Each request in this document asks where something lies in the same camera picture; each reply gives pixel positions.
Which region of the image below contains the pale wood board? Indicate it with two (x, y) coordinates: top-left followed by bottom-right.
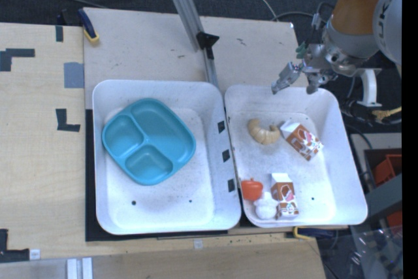
(83, 7), (349, 241)

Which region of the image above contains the white toy garlic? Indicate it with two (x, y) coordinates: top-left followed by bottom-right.
(253, 191), (279, 220)

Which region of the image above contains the black cylinder on white bracket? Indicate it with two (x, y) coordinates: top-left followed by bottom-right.
(339, 69), (383, 122)

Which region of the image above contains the brown and white carton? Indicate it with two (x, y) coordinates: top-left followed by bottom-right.
(280, 119), (325, 162)
(270, 172), (300, 221)

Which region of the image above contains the beige toy croissant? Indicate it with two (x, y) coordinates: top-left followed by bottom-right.
(246, 118), (282, 146)

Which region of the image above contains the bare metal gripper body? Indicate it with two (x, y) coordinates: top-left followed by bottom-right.
(301, 43), (370, 81)

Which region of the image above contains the orange toy tomato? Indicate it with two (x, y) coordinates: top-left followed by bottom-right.
(240, 176), (265, 201)

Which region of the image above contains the blue divided plate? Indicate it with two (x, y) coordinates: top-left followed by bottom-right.
(101, 97), (197, 187)

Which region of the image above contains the white plastic tray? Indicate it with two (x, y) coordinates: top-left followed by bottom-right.
(223, 84), (369, 229)
(91, 79), (243, 236)

